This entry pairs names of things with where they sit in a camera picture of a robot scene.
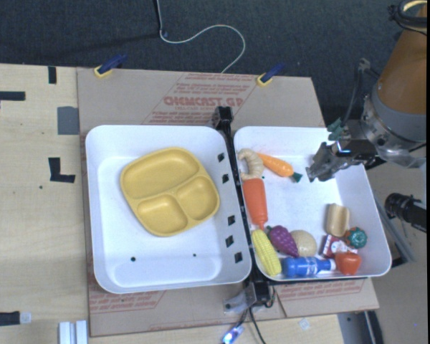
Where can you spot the purple grapes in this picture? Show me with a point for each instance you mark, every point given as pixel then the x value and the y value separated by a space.
pixel 283 240

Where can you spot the red and white carton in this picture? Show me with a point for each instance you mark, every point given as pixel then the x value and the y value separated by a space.
pixel 333 246

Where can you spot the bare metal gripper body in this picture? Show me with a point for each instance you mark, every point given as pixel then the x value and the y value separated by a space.
pixel 360 145

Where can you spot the beige bread bun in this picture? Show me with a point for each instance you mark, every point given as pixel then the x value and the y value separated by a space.
pixel 337 219

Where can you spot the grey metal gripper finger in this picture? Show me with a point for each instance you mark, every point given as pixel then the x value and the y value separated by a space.
pixel 317 161
pixel 331 167

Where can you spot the yellow divided plate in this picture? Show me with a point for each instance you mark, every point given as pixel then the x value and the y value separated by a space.
pixel 165 177

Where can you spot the yellow corn cob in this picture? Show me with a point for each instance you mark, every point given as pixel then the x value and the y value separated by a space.
pixel 267 253

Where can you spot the brown cardboard board red print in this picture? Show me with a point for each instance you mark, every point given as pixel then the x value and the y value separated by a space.
pixel 136 95

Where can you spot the beige round bread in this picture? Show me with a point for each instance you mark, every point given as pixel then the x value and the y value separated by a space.
pixel 304 244

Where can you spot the orange bell pepper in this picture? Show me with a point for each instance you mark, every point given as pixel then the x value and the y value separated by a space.
pixel 348 263

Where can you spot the black cylinder on white bracket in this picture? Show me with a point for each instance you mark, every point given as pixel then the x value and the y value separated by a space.
pixel 405 208

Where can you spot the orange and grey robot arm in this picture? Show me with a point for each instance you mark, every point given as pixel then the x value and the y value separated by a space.
pixel 405 70

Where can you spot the white plastic tray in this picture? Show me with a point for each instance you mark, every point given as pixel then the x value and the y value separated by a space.
pixel 165 263
pixel 297 203

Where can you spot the orange bottle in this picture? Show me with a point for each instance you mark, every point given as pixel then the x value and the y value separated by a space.
pixel 255 199

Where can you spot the orange carrot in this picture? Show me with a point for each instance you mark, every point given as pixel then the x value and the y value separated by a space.
pixel 277 165

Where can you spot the blue bottle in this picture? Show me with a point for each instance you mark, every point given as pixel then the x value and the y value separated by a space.
pixel 301 266

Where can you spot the thin black rod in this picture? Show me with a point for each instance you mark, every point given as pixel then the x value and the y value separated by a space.
pixel 236 177

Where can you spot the beige croissant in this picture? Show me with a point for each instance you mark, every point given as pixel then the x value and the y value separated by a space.
pixel 254 160

